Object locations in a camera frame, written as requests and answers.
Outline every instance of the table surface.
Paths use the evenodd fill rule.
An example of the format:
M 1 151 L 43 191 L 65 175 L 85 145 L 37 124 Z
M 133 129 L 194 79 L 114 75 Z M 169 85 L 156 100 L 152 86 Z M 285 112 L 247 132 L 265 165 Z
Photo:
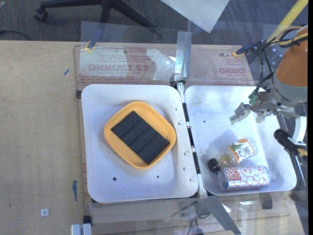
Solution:
M 83 223 L 77 45 L 0 41 L 0 234 L 69 234 Z M 285 215 L 232 216 L 243 234 L 304 234 L 289 193 L 277 194 Z M 228 198 L 222 203 L 238 201 Z M 49 216 L 41 217 L 42 209 Z

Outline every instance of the yellow tube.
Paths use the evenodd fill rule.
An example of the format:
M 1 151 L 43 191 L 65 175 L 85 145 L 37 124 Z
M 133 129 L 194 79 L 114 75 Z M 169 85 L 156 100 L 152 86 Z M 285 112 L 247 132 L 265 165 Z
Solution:
M 308 4 L 309 0 L 298 0 L 288 14 L 284 17 L 284 19 L 280 22 L 278 27 L 274 30 L 271 36 L 267 39 L 267 43 L 272 40 L 276 35 L 282 31 L 283 29 L 289 27 L 292 22 L 297 18 L 300 12 L 304 9 L 304 7 Z

